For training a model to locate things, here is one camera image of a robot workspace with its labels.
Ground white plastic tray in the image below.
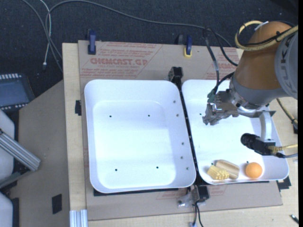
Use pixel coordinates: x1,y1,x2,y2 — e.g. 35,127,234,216
83,79,197,194
181,79,290,185

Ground orange ball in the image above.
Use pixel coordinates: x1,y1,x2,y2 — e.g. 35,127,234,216
245,162,263,180

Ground thin black rod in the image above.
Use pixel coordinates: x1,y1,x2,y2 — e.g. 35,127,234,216
176,79,201,187

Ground tan toy bread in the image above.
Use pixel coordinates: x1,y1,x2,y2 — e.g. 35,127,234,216
214,159,241,180

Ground black cylinder on white bracket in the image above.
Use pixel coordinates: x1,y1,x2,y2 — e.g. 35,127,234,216
240,110,277,156

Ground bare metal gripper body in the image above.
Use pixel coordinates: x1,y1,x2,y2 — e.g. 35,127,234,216
212,90,255,119

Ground yellow toy corn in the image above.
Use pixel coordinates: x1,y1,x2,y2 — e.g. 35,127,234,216
206,165,230,181

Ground brown cardboard board, red print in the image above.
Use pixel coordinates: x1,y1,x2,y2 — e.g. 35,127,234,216
78,40,284,221

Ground black block with thin wires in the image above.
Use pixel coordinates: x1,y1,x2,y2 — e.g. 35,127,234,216
188,184,211,202
168,66,183,84

